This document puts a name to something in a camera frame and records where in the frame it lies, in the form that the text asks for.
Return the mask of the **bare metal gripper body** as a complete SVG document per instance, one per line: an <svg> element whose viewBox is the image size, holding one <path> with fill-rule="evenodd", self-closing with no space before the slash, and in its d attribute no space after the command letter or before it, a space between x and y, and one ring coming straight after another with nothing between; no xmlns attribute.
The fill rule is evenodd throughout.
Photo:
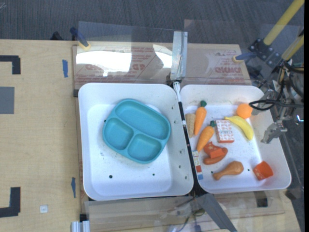
<svg viewBox="0 0 309 232"><path fill-rule="evenodd" d="M294 81L273 81L274 103L270 109L273 115L271 130L286 130L283 122L291 120L295 124L303 122L304 94L303 86Z"/></svg>

